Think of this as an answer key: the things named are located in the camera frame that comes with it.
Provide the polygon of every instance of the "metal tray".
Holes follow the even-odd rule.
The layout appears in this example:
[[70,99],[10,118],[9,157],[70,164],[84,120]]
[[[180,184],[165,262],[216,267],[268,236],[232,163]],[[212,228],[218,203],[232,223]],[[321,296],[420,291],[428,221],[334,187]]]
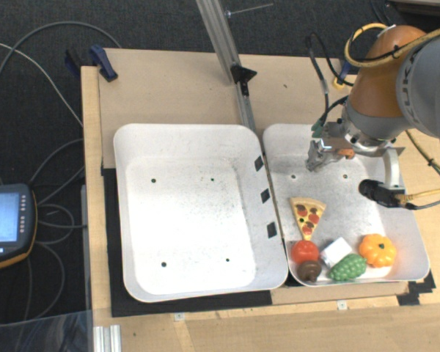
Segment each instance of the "metal tray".
[[270,290],[288,266],[258,138],[130,124],[114,137],[122,266],[144,302]]
[[265,156],[271,174],[287,259],[293,277],[308,286],[340,285],[323,271],[316,283],[302,282],[296,275],[297,265],[290,259],[290,250],[301,240],[291,197],[310,197],[326,204],[318,228],[312,236],[319,250],[343,237],[358,253],[362,236],[380,233],[388,236],[397,248],[395,264],[389,268],[371,268],[350,283],[411,281],[427,276],[429,260],[413,212],[388,209],[363,197],[358,186],[363,179],[384,180],[381,158],[360,155],[352,160],[331,163],[319,172],[305,167],[311,139],[311,125],[277,124],[263,135]]

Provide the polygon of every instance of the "controller screen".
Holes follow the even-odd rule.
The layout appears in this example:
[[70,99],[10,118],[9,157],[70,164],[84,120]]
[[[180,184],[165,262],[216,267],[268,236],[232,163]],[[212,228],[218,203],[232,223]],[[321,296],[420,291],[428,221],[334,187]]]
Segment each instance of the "controller screen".
[[18,240],[19,193],[0,193],[0,242]]

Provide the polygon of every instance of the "brown mushroom toy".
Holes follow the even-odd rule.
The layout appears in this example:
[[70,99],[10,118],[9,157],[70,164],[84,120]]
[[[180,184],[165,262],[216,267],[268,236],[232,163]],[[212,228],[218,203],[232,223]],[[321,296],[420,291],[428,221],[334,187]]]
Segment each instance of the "brown mushroom toy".
[[298,278],[303,282],[316,282],[321,274],[321,264],[318,261],[306,261],[298,266]]

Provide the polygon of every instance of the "black cable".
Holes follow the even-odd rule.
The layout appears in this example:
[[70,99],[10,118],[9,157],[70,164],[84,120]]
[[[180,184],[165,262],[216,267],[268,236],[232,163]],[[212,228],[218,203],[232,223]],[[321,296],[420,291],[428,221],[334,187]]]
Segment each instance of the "black cable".
[[80,230],[81,228],[87,227],[86,224],[63,225],[63,224],[49,223],[48,221],[42,221],[42,220],[38,220],[37,223],[45,227],[61,228],[63,230]]
[[[31,260],[29,258],[29,256],[26,258],[26,264],[28,266],[28,298],[26,301],[26,308],[24,310],[24,316],[23,316],[23,321],[28,319],[29,316],[29,310],[31,308],[31,299],[32,299],[32,265],[31,265]],[[22,333],[20,332],[20,336],[18,338],[18,341],[22,338]]]
[[[104,30],[102,30],[96,26],[93,26],[89,23],[79,22],[79,21],[59,21],[59,22],[48,23],[48,24],[41,26],[41,27],[31,31],[30,33],[26,34],[17,43],[14,44],[14,46],[12,47],[10,52],[8,52],[8,54],[5,56],[4,60],[0,64],[0,77],[1,77],[1,74],[3,73],[5,66],[7,65],[8,61],[10,60],[10,57],[13,55],[15,50],[18,49],[18,47],[20,45],[25,43],[30,37],[37,34],[38,32],[41,32],[45,29],[50,29],[50,28],[53,28],[56,26],[83,26],[83,27],[87,27],[88,29],[92,29],[97,32],[100,32],[101,34],[103,34],[104,36],[109,38],[113,42],[113,44],[115,44],[117,47],[119,47],[119,48],[122,47],[108,32],[105,32]],[[3,180],[0,175],[0,185],[2,185],[2,184],[3,184]]]
[[45,160],[44,162],[41,163],[41,165],[39,166],[39,168],[36,170],[36,172],[32,175],[31,179],[29,179],[29,185],[32,185],[33,182],[36,180],[36,177],[40,174],[40,172],[43,170],[43,168],[45,167],[45,165],[58,153],[60,153],[61,151],[63,151],[64,149],[66,149],[67,147],[73,145],[73,144],[77,144],[79,142],[83,142],[83,139],[74,139],[73,141],[67,142],[65,144],[63,144],[61,147],[59,147],[58,149],[56,149],[55,151],[52,152],[52,154],[50,154]]
[[437,205],[440,205],[440,200],[429,203],[428,205],[423,205],[423,206],[417,206],[412,203],[406,203],[404,205],[404,208],[407,208],[408,210],[424,210],[426,208],[432,208],[433,206],[437,206]]
[[[353,45],[353,42],[355,41],[355,33],[357,32],[357,30],[352,32],[351,39],[350,39],[350,42],[349,42],[349,53],[351,53],[352,45]],[[368,29],[365,32],[368,32],[370,30],[379,30],[379,31],[381,31],[381,30],[384,30],[384,29],[380,29],[378,27],[373,27],[371,29]],[[382,54],[382,55],[379,55],[379,56],[365,57],[365,58],[358,58],[357,57],[357,58],[354,58],[354,59],[357,62],[372,62],[372,61],[375,61],[375,60],[383,59],[384,57],[387,57],[387,56],[394,56],[396,51],[400,50],[401,48],[404,48],[404,46],[406,46],[406,45],[402,45],[401,47],[397,47],[396,46],[392,51],[386,52],[385,54]]]
[[331,112],[331,110],[333,110],[337,106],[345,104],[346,100],[347,100],[347,96],[340,98],[340,99],[336,100],[334,103],[332,103],[330,105],[330,107],[324,111],[324,113],[320,117],[320,121],[322,122],[322,125],[324,125],[326,123],[326,121],[328,119],[329,112]]
[[386,15],[386,13],[384,11],[381,11],[381,12],[379,11],[379,9],[376,6],[375,0],[370,0],[370,6],[372,7],[372,11],[375,14],[375,16],[379,22],[381,22],[387,26],[392,25],[392,21],[389,19],[389,17]]
[[[329,56],[328,50],[327,50],[324,42],[321,40],[320,36],[318,34],[316,34],[315,32],[312,32],[309,36],[307,36],[305,38],[305,45],[307,46],[309,57],[312,58],[312,54],[310,53],[310,51],[312,51],[312,38],[313,37],[315,37],[318,40],[318,42],[320,43],[321,49],[323,50],[323,53],[324,53],[324,57],[326,58],[326,63],[328,64],[328,67],[331,70],[332,74],[334,74],[334,77],[336,77],[339,80],[339,82],[342,82],[344,85],[348,85],[348,86],[352,87],[353,83],[348,82],[345,79],[340,77],[340,74],[336,71],[336,69],[334,68],[334,66],[331,62],[331,57]],[[316,61],[313,62],[313,59],[312,59],[312,63],[313,63],[313,67],[315,67],[315,70],[318,73],[318,76],[319,76],[319,74],[323,75],[321,73],[321,71],[319,70],[319,67],[318,67],[318,64],[316,63]]]
[[[26,301],[26,310],[24,312],[23,321],[26,321],[28,319],[29,308],[31,307],[31,299],[32,299],[32,266],[29,256],[26,258],[26,263],[28,264],[29,284],[28,284],[28,300]],[[24,333],[24,327],[21,327],[20,334],[18,335],[18,339],[15,344],[16,352],[19,352],[20,350],[20,343],[21,343],[21,338],[23,337],[23,333]]]
[[65,241],[67,238],[69,238],[75,228],[75,218],[73,217],[73,214],[67,208],[64,208],[63,206],[60,206],[60,205],[46,204],[46,205],[42,205],[41,208],[55,208],[57,210],[63,211],[70,219],[70,226],[65,226],[66,228],[69,228],[70,231],[68,231],[68,233],[66,233],[64,236],[62,236],[61,238],[59,238],[57,240],[52,240],[52,241],[36,240],[36,242],[41,243],[43,245],[55,245],[57,243],[61,243],[61,242]]
[[[435,170],[435,172],[437,172],[437,174],[439,174],[439,176],[440,176],[440,168],[438,168],[437,166],[434,166],[431,160],[428,161],[428,165],[431,166]],[[408,210],[424,210],[426,208],[432,208],[433,206],[437,206],[437,205],[440,205],[440,200],[432,202],[432,203],[429,203],[427,205],[422,205],[422,206],[417,206],[417,205],[414,205],[412,203],[406,203],[404,205],[404,208],[407,208]]]
[[46,198],[40,200],[37,203],[37,206],[41,206],[45,204],[48,200],[50,200],[52,197],[55,197],[58,193],[60,193],[62,190],[67,188],[80,174],[85,170],[85,166],[82,166],[71,178],[69,178],[65,183],[63,183],[60,187],[58,187],[57,190],[53,191],[51,194],[49,194]]
[[56,297],[54,298],[54,300],[51,302],[51,304],[45,308],[41,313],[39,313],[38,315],[35,315],[34,317],[30,318],[32,320],[41,318],[42,316],[46,315],[56,304],[56,302],[59,300],[63,290],[64,290],[64,286],[65,286],[65,267],[64,267],[64,263],[62,262],[62,259],[59,257],[59,255],[49,246],[46,246],[44,244],[41,243],[36,243],[36,246],[41,246],[44,249],[48,250],[48,252],[50,252],[55,259],[57,260],[59,266],[60,266],[60,272],[61,272],[61,282],[60,282],[60,288],[59,291],[56,294]]

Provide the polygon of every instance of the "cable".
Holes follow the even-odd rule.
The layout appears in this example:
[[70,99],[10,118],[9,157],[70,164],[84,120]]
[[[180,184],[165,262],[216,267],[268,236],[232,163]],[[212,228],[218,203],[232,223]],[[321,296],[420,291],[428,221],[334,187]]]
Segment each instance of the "cable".
[[326,120],[328,119],[329,112],[331,112],[331,110],[333,110],[337,106],[344,104],[346,100],[347,100],[347,96],[340,98],[339,100],[336,100],[334,103],[332,103],[330,105],[330,107],[324,111],[324,113],[320,117],[320,121],[323,123],[323,125],[325,124]]
[[41,165],[39,166],[39,168],[36,170],[36,172],[32,175],[31,179],[29,179],[29,184],[33,184],[34,180],[36,180],[36,177],[39,175],[39,173],[43,170],[44,166],[58,153],[60,153],[61,151],[63,151],[64,149],[66,149],[67,147],[79,143],[79,142],[83,142],[83,139],[74,139],[73,141],[67,142],[66,144],[63,144],[61,147],[59,147],[57,150],[55,150],[52,154],[50,154],[45,160],[44,162],[41,163]]
[[318,63],[316,62],[315,52],[313,51],[313,48],[311,46],[311,39],[309,37],[307,37],[305,42],[307,42],[309,59],[311,60],[311,63],[316,71],[316,74],[318,75],[318,78],[320,79],[321,89],[323,90],[323,94],[324,94],[324,110],[327,110],[329,108],[328,84],[326,82],[326,79],[323,76],[323,73],[321,72],[321,69],[320,69]]
[[36,242],[41,243],[43,245],[55,245],[57,243],[61,243],[64,240],[66,240],[74,231],[75,218],[73,217],[73,214],[67,208],[64,208],[63,206],[53,205],[53,204],[50,204],[50,203],[46,204],[46,205],[42,205],[41,208],[55,208],[57,210],[63,211],[68,216],[68,218],[70,219],[70,226],[66,226],[67,228],[70,228],[70,230],[68,231],[68,233],[66,233],[64,236],[62,236],[61,238],[59,238],[57,240],[53,240],[53,241],[39,241],[39,240],[36,240]]
[[[100,32],[101,34],[103,34],[104,36],[106,36],[107,38],[110,39],[110,41],[113,42],[113,44],[115,44],[117,47],[121,48],[122,46],[108,33],[105,32],[104,30],[100,29],[99,27],[96,27],[94,25],[91,25],[89,23],[85,23],[85,22],[79,22],[79,21],[59,21],[59,22],[53,22],[53,23],[48,23],[44,26],[38,27],[37,29],[29,32],[28,34],[24,35],[17,43],[14,44],[13,47],[11,47],[10,52],[8,53],[8,55],[5,56],[5,58],[3,59],[3,61],[0,64],[0,77],[1,74],[3,73],[3,70],[5,68],[5,66],[7,65],[8,61],[10,60],[10,57],[13,55],[13,53],[15,52],[15,50],[22,45],[23,43],[25,43],[30,37],[32,37],[33,35],[45,30],[45,29],[50,29],[56,26],[83,26],[83,27],[87,27],[88,29],[92,29],[95,30],[97,32]],[[0,184],[3,184],[3,180],[1,178],[0,175]]]
[[309,36],[307,36],[307,37],[305,38],[305,44],[306,44],[307,49],[308,49],[309,57],[310,57],[310,59],[312,60],[313,67],[315,67],[315,70],[316,70],[316,72],[318,73],[318,76],[319,76],[319,74],[321,73],[321,71],[319,70],[319,67],[318,67],[317,62],[316,62],[316,61],[313,62],[313,59],[314,59],[314,52],[312,52],[312,38],[313,38],[313,37],[315,37],[315,38],[318,40],[318,42],[320,43],[320,46],[321,46],[321,48],[322,48],[322,50],[323,50],[323,53],[324,53],[324,56],[325,56],[325,58],[326,58],[326,62],[327,62],[327,64],[328,64],[328,67],[329,67],[329,69],[331,70],[332,74],[334,74],[334,77],[336,77],[336,78],[337,78],[340,82],[342,82],[343,84],[352,87],[352,86],[353,86],[353,83],[348,82],[348,81],[346,81],[345,79],[341,78],[340,74],[339,74],[339,73],[336,71],[336,69],[334,68],[334,66],[333,66],[333,64],[332,64],[332,62],[331,62],[331,58],[330,58],[330,56],[329,56],[328,50],[327,50],[326,46],[324,45],[324,42],[321,40],[320,36],[319,36],[318,34],[316,34],[315,32],[312,32]]
[[[12,47],[10,47],[9,45],[0,43],[1,47],[4,48],[8,48],[8,49],[12,49]],[[54,88],[54,90],[56,91],[57,95],[59,96],[59,98],[61,99],[61,101],[66,105],[66,107],[69,109],[70,113],[75,117],[75,119],[78,121],[78,123],[83,126],[83,123],[81,122],[80,118],[78,117],[78,115],[75,113],[75,111],[72,109],[72,107],[70,107],[70,104],[67,102],[67,100],[64,98],[64,96],[62,95],[62,93],[59,91],[59,89],[57,88],[57,86],[55,85],[54,81],[52,81],[52,78],[49,76],[49,74],[43,69],[43,67],[41,67],[34,59],[32,59],[31,57],[29,57],[28,55],[26,55],[25,53],[19,51],[19,50],[15,50],[15,52],[19,55],[21,55],[22,57],[24,57],[25,59],[28,59],[32,64],[34,64],[37,69],[40,70],[40,72],[48,79],[49,83],[51,84],[51,86]]]
[[417,205],[413,205],[412,203],[406,203],[404,207],[407,208],[408,210],[424,210],[426,208],[432,208],[433,206],[437,206],[437,205],[440,205],[440,200],[423,206],[417,206]]
[[39,313],[38,315],[35,315],[34,317],[30,318],[32,320],[35,320],[37,318],[41,318],[42,316],[46,315],[51,309],[52,307],[54,307],[54,305],[56,304],[56,302],[59,300],[62,291],[64,290],[64,286],[65,286],[65,267],[64,267],[64,263],[62,262],[62,259],[59,257],[59,255],[49,246],[46,246],[42,243],[36,243],[35,245],[37,246],[41,246],[44,249],[47,249],[57,260],[57,262],[59,263],[60,266],[60,272],[61,272],[61,282],[60,282],[60,288],[59,291],[57,292],[56,297],[54,298],[54,300],[51,302],[51,304],[45,308],[41,313]]
[[392,25],[392,21],[389,19],[388,15],[384,12],[384,10],[382,10],[381,12],[378,11],[378,8],[375,5],[375,0],[370,0],[370,6],[372,7],[372,11],[373,13],[375,13],[375,16],[378,19],[378,21],[388,26]]
[[422,155],[424,157],[424,159],[428,162],[429,166],[432,167],[436,167],[437,169],[440,170],[440,164],[438,164],[435,159],[431,158],[427,152],[419,145],[419,143],[416,141],[416,139],[414,138],[414,136],[412,135],[412,133],[408,130],[405,131],[407,137],[411,140],[412,144],[414,145],[414,147],[417,149],[417,151],[419,151],[420,155]]
[[[23,321],[28,319],[29,308],[31,307],[31,299],[32,299],[32,266],[31,260],[29,256],[26,258],[26,263],[28,265],[28,274],[29,274],[29,284],[28,284],[28,300],[26,301],[26,310],[24,312]],[[15,344],[15,350],[19,352],[21,338],[23,337],[24,327],[21,327],[20,334],[18,335],[18,339]]]
[[440,193],[440,188],[433,189],[431,191],[421,191],[420,193],[416,193],[416,194],[396,194],[395,197],[399,199],[401,202],[407,202],[407,201],[412,201],[416,198],[433,196],[438,193]]
[[63,230],[79,230],[81,228],[87,227],[86,224],[62,225],[62,224],[49,223],[47,221],[42,221],[42,220],[38,220],[37,223],[45,227],[61,228]]
[[49,194],[46,198],[40,200],[37,203],[37,206],[42,206],[45,204],[48,200],[50,200],[52,197],[56,196],[58,193],[60,193],[62,190],[67,188],[80,174],[85,170],[85,166],[82,166],[70,179],[65,181],[60,187],[58,187],[57,190],[53,191],[51,194]]
[[354,59],[351,56],[351,43],[362,33],[370,30],[370,29],[388,29],[386,25],[382,23],[369,23],[359,29],[357,29],[351,36],[351,38],[347,41],[344,48],[345,59],[349,62],[349,64],[354,67],[377,67],[379,65],[387,64],[395,59],[401,57],[404,53],[410,51],[412,48],[416,48],[418,45],[426,43],[433,38],[440,36],[440,29],[434,30],[426,35],[422,35],[421,37],[409,42],[399,48],[396,48],[394,51],[388,52],[381,56],[378,56],[374,59]]
[[[32,299],[32,265],[31,260],[29,259],[29,256],[26,258],[26,264],[28,266],[28,299],[26,301],[26,308],[24,310],[24,316],[23,321],[28,319],[29,316],[29,310],[31,308],[31,299]],[[18,338],[18,341],[21,339],[22,333],[20,332],[20,336]]]

